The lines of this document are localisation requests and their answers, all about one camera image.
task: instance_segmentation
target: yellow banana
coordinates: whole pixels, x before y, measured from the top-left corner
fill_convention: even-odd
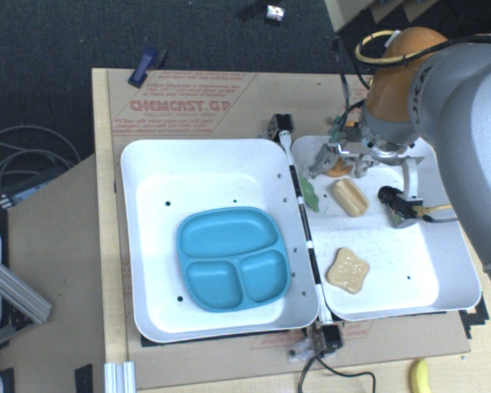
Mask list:
[[[431,393],[427,371],[427,360],[419,359],[411,370],[411,388],[413,393]]]

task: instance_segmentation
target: blue divided plate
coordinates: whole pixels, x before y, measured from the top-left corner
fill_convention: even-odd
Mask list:
[[[209,311],[266,305],[289,288],[282,235],[258,208],[221,208],[189,216],[178,229],[177,251],[191,297]]]

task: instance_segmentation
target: metal bracket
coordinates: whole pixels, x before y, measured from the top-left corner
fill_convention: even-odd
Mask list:
[[[106,393],[137,393],[136,369],[133,361],[104,365]]]
[[[1,263],[0,296],[27,319],[21,319],[19,327],[14,323],[2,327],[0,345],[27,328],[45,323],[51,313],[51,304]]]

